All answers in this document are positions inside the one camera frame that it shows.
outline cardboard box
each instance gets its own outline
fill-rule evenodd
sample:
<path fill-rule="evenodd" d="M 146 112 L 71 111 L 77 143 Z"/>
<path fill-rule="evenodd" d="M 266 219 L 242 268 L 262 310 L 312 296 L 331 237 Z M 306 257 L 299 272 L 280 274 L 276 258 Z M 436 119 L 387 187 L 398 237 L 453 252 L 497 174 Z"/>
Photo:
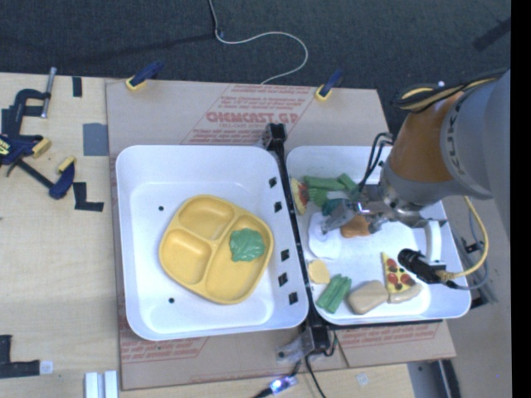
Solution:
<path fill-rule="evenodd" d="M 114 248 L 124 390 L 291 372 L 276 349 L 298 328 L 150 342 L 129 328 L 124 312 L 114 163 L 135 144 L 238 144 L 261 141 L 268 123 L 285 125 L 285 151 L 302 145 L 366 145 L 387 131 L 375 90 L 334 90 L 325 102 L 314 87 L 148 81 L 132 92 L 123 81 L 106 86 Z M 450 358 L 446 322 L 339 329 L 339 349 L 313 361 L 315 370 Z"/>

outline yellow divided tray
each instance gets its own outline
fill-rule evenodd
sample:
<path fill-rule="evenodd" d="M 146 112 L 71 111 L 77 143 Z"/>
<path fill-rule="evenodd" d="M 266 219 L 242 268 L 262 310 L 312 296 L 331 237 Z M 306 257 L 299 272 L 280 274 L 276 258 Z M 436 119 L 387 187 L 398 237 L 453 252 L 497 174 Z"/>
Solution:
<path fill-rule="evenodd" d="M 251 261 L 233 261 L 231 233 L 260 233 L 264 253 Z M 249 211 L 211 195 L 186 200 L 173 216 L 158 248 L 163 270 L 173 280 L 216 303 L 240 303 L 255 289 L 269 263 L 273 235 Z"/>

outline pizza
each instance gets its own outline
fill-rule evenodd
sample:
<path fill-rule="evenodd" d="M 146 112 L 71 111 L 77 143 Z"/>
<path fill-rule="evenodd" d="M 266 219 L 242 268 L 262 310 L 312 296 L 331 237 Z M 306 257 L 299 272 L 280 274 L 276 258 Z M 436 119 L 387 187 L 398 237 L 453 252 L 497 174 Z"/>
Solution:
<path fill-rule="evenodd" d="M 415 281 L 393 258 L 382 252 L 384 283 L 389 293 L 389 303 L 400 303 L 415 298 L 422 284 Z"/>
<path fill-rule="evenodd" d="M 297 211 L 303 216 L 308 206 L 308 188 L 302 182 L 299 182 L 296 178 L 291 178 L 291 195 L 293 196 L 293 202 Z"/>

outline white cable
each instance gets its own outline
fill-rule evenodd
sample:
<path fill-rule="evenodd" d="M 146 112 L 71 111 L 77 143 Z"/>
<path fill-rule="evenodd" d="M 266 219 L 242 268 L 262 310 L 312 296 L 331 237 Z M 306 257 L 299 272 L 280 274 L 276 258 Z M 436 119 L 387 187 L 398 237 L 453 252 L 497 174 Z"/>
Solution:
<path fill-rule="evenodd" d="M 216 11 L 214 10 L 214 4 L 212 3 L 212 0 L 208 0 L 208 4 L 210 5 L 210 10 L 212 12 L 212 17 L 214 18 L 214 34 L 216 35 L 216 39 L 219 42 L 223 43 L 223 44 L 245 44 L 245 43 L 248 43 L 249 41 L 256 40 L 257 38 L 261 38 L 263 36 L 274 36 L 274 35 L 277 35 L 277 36 L 287 36 L 289 38 L 292 38 L 293 40 L 297 41 L 302 46 L 302 48 L 304 49 L 304 60 L 299 66 L 297 66 L 295 69 L 289 70 L 289 71 L 287 71 L 287 72 L 285 72 L 283 74 L 274 75 L 274 76 L 268 78 L 267 80 L 262 81 L 261 84 L 268 83 L 269 81 L 275 80 L 275 79 L 280 78 L 282 76 L 293 74 L 294 72 L 297 72 L 298 70 L 301 70 L 303 68 L 303 66 L 306 65 L 306 61 L 308 60 L 308 48 L 302 42 L 302 40 L 300 40 L 298 37 L 296 37 L 296 36 L 294 36 L 292 34 L 289 34 L 288 32 L 283 32 L 283 31 L 262 32 L 261 34 L 258 34 L 256 36 L 252 36 L 251 38 L 247 38 L 245 40 L 240 40 L 240 41 L 226 41 L 226 40 L 222 39 L 220 37 L 219 31 L 217 29 L 217 16 L 216 16 Z"/>

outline wooden surface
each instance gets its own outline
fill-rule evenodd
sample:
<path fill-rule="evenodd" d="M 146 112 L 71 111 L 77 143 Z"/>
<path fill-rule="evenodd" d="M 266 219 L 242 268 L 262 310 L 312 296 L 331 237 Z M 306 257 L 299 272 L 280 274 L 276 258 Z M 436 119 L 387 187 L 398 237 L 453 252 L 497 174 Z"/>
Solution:
<path fill-rule="evenodd" d="M 46 75 L 0 74 L 0 106 L 12 105 L 19 90 L 43 91 L 46 82 Z M 0 168 L 0 334 L 12 335 L 13 362 L 53 363 L 51 374 L 0 380 L 1 397 L 82 396 L 86 372 L 119 370 L 109 159 L 83 154 L 83 124 L 106 124 L 105 80 L 83 78 L 83 96 L 76 98 L 71 78 L 57 76 L 52 93 L 48 119 L 24 117 L 22 122 L 22 133 L 48 137 L 51 149 L 26 161 L 54 182 L 59 164 L 75 156 L 76 182 L 86 182 L 88 201 L 103 201 L 105 206 L 102 212 L 77 211 L 72 190 L 56 201 L 22 170 L 15 168 L 6 177 L 7 167 Z M 385 396 L 390 382 L 394 397 L 414 396 L 406 365 L 322 371 L 316 376 L 329 397 Z M 319 396 L 309 374 L 298 378 L 286 397 Z M 250 397 L 271 380 L 119 395 Z"/>

